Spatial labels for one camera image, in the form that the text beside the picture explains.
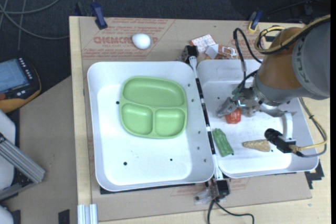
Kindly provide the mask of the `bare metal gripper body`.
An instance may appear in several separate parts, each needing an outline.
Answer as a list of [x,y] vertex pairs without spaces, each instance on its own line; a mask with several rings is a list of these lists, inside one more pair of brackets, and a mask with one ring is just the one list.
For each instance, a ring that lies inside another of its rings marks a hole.
[[234,101],[238,108],[258,106],[259,112],[270,116],[283,116],[284,111],[280,110],[281,103],[268,99],[257,87],[237,89],[234,94]]

